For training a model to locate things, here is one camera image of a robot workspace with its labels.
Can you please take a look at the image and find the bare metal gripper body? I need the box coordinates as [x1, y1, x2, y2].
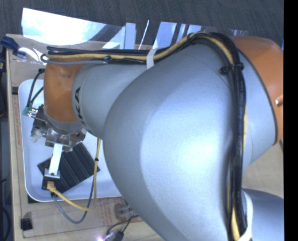
[30, 104, 87, 153]

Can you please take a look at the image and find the white plastic tray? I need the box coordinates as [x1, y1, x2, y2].
[18, 78, 122, 203]

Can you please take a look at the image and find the brown cardboard board, red print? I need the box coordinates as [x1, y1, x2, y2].
[11, 85, 145, 238]

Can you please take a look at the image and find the black cylinder on white bracket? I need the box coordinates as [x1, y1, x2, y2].
[37, 142, 101, 194]

